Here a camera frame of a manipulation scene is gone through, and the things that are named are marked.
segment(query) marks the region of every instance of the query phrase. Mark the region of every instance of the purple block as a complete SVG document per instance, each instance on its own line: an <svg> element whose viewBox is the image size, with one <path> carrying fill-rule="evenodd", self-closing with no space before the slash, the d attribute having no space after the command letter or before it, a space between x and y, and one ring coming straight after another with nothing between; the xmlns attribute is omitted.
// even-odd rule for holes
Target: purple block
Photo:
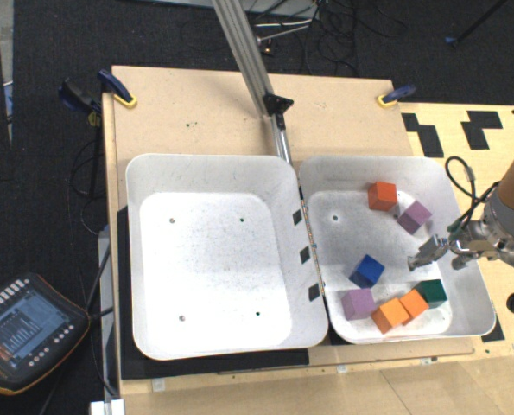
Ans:
<svg viewBox="0 0 514 415"><path fill-rule="evenodd" d="M377 308L371 289L352 289L341 298L341 304L347 320L368 318Z"/></svg>
<svg viewBox="0 0 514 415"><path fill-rule="evenodd" d="M429 217L431 217L431 213L428 209L419 201L414 201L398 218L397 222L404 227L408 233L414 234Z"/></svg>

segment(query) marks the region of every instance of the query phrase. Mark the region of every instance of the green block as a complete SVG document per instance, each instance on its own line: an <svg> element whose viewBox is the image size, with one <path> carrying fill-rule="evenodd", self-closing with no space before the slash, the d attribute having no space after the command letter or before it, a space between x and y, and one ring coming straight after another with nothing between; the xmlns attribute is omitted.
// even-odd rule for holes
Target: green block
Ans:
<svg viewBox="0 0 514 415"><path fill-rule="evenodd" d="M425 280L414 286L414 289L429 304L429 308L436 308L447 301L447 294L441 280Z"/></svg>

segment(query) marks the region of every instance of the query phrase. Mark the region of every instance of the blue block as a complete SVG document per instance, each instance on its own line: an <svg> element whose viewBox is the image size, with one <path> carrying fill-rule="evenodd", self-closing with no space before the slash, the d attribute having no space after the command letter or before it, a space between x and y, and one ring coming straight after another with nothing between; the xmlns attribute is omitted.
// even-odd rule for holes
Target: blue block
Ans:
<svg viewBox="0 0 514 415"><path fill-rule="evenodd" d="M378 282L384 269L385 267L381 263L370 255L365 255L349 279L362 289L371 288Z"/></svg>

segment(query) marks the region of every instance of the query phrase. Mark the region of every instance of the black bracket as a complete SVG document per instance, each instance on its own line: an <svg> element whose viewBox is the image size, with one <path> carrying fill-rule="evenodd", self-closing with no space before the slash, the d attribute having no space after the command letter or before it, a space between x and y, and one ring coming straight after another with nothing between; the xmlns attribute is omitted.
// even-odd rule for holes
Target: black bracket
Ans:
<svg viewBox="0 0 514 415"><path fill-rule="evenodd" d="M285 131L285 119L283 113L286 112L294 103L291 99L274 95L273 93L267 93L263 97L264 106L266 112L270 116L276 116L276 124L280 131Z"/></svg>

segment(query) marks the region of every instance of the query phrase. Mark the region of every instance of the red block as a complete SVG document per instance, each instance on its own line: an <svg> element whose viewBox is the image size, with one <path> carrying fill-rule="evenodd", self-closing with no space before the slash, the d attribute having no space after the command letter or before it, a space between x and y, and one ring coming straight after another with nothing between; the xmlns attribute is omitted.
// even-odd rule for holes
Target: red block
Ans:
<svg viewBox="0 0 514 415"><path fill-rule="evenodd" d="M397 203L397 186L393 183L375 182L368 189L368 205L370 209L388 211Z"/></svg>

